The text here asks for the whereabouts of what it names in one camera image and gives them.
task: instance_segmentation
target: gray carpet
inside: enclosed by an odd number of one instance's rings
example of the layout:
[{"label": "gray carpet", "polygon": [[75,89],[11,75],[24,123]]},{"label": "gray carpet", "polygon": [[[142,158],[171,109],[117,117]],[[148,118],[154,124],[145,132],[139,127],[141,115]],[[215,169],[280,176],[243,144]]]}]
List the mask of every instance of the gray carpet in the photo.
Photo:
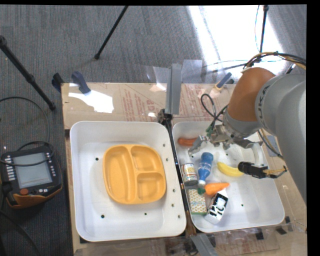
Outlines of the gray carpet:
[{"label": "gray carpet", "polygon": [[[72,73],[79,71],[87,82],[166,83],[166,70],[171,64],[180,63],[183,65],[184,83],[217,83],[226,72],[234,72],[233,69],[208,70],[213,63],[208,63],[204,56],[198,29],[187,6],[130,6],[100,59],[94,59],[123,7],[0,4],[0,35],[5,37],[10,50],[56,105],[54,111],[49,110],[39,94],[0,51],[1,98],[26,97],[44,109],[50,122],[50,143],[56,149],[64,174],[62,192],[50,201],[21,210],[13,210],[6,203],[3,207],[3,211],[27,231],[42,255],[73,254],[61,95],[52,86],[55,73],[59,73],[65,82],[72,82]],[[205,6],[198,9],[202,23],[206,24],[204,17],[210,13],[206,13]],[[262,19],[262,7],[258,17]],[[267,18],[283,52],[306,58],[307,5],[270,5]],[[238,20],[225,13],[220,26],[230,22]],[[216,47],[214,34],[211,34],[215,28],[207,26],[207,29],[211,46],[219,53],[222,49]],[[258,41],[260,36],[261,27],[256,30]],[[233,32],[228,31],[225,40],[232,40],[236,46],[239,40],[245,39],[234,38]],[[267,31],[264,40],[269,40]],[[219,68],[241,64],[232,63],[219,65]],[[293,72],[304,71],[295,68]],[[44,116],[28,101],[10,99],[0,102],[0,118],[1,154],[15,151],[30,141],[46,139]],[[8,256],[37,255],[28,238],[1,215],[0,235]]]}]

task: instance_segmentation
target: table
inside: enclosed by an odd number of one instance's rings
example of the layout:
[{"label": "table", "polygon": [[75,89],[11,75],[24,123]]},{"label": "table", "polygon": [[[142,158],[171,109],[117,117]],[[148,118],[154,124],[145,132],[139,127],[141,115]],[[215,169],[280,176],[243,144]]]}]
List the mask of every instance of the table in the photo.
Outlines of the table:
[{"label": "table", "polygon": [[[82,94],[73,83],[61,85],[65,145],[67,156],[67,180],[71,213],[72,241],[75,255],[102,255],[134,253],[145,255],[166,255],[168,248],[181,253],[181,245],[190,241],[182,236],[164,239],[122,240],[117,242],[81,242],[76,230],[74,191],[69,131],[78,121],[138,121],[156,122],[158,113],[166,105],[166,84],[161,83],[87,83],[90,95]],[[172,125],[183,121],[211,121],[212,117],[201,106],[200,97],[208,93],[213,98],[219,112],[229,103],[234,84],[226,84],[221,91],[214,84],[182,84],[179,115],[174,115]],[[204,99],[206,106],[210,102]],[[269,156],[266,146],[262,146],[270,169],[280,169],[285,163],[278,157]],[[285,220],[277,226],[263,227],[259,239],[248,230],[234,230],[208,234],[215,243],[220,256],[233,256],[247,253],[253,255],[307,255],[307,207],[289,173],[275,180],[284,210]]]}]

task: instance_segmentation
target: tin can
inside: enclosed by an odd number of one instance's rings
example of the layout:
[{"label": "tin can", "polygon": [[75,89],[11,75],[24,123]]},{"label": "tin can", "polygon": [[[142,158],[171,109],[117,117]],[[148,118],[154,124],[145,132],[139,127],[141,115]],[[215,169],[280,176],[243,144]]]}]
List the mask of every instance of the tin can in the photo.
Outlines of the tin can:
[{"label": "tin can", "polygon": [[192,162],[181,166],[182,180],[185,186],[192,186],[198,183],[197,173]]}]

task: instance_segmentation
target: white bottle cap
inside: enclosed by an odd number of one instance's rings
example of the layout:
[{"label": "white bottle cap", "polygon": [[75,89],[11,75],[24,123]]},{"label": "white bottle cap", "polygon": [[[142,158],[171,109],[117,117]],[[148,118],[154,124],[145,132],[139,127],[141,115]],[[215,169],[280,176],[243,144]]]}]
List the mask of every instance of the white bottle cap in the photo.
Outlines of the white bottle cap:
[{"label": "white bottle cap", "polygon": [[199,187],[203,188],[205,185],[206,185],[206,182],[204,180],[202,180],[202,179],[198,180],[198,186]]}]

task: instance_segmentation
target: white tray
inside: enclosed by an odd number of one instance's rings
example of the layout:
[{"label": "white tray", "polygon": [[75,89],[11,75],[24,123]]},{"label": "white tray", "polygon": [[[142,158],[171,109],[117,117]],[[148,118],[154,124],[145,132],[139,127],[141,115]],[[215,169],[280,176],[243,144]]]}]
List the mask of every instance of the white tray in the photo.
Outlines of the white tray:
[{"label": "white tray", "polygon": [[[157,122],[80,121],[70,130],[75,224],[90,242],[173,237],[186,215],[167,129]],[[103,155],[111,146],[141,144],[161,156],[166,192],[158,201],[120,204],[105,187]]]},{"label": "white tray", "polygon": [[[189,157],[188,148],[180,146],[178,139],[196,138],[199,135],[206,135],[206,129],[211,122],[179,122],[173,126],[172,134],[174,138],[176,153],[179,165],[187,162],[194,163],[194,168],[200,163],[203,152],[213,154],[212,171],[206,179],[210,182],[229,182],[226,188],[228,202],[221,221],[218,224],[211,224],[204,219],[203,215],[192,214],[191,218],[194,226],[202,232],[212,233],[237,229],[248,229],[254,227],[271,226],[281,223],[285,217],[285,211],[278,194],[275,181],[271,178],[254,178],[250,175],[231,177],[223,174],[217,168],[217,162],[223,162],[232,167],[237,167],[241,161],[255,162],[252,149],[243,149],[238,145],[231,145],[230,149],[224,150],[222,143],[219,147],[214,147],[207,143],[205,148]],[[259,141],[257,134],[250,136],[251,141]],[[263,154],[263,161],[268,165]],[[185,190],[197,188],[197,185],[186,186]],[[206,195],[207,205],[210,198]]]}]

